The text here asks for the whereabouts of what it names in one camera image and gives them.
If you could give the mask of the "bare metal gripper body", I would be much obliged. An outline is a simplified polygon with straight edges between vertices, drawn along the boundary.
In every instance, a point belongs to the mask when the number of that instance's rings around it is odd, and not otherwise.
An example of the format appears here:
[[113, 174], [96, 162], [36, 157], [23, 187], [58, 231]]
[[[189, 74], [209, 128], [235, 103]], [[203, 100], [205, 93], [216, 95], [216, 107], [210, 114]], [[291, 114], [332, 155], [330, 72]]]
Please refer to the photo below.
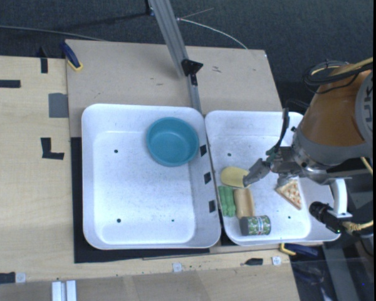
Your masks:
[[330, 166], [314, 161], [303, 150], [292, 147], [272, 147], [269, 150], [270, 171], [275, 174], [295, 174], [316, 183], [332, 183], [333, 178], [328, 175]]

